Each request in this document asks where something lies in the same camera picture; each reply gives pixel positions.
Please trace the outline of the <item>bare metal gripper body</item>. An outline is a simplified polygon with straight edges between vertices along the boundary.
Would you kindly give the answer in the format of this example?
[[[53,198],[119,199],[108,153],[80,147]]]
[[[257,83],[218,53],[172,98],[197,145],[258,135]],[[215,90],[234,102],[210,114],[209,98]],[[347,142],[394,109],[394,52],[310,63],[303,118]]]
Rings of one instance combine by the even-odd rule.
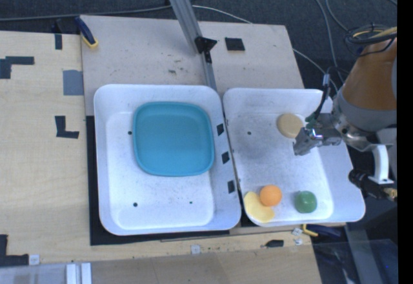
[[[352,125],[343,114],[319,114],[317,118],[310,119],[311,131],[324,136],[322,146],[338,146],[343,142],[358,151],[372,149],[372,143],[368,140],[372,133]]]

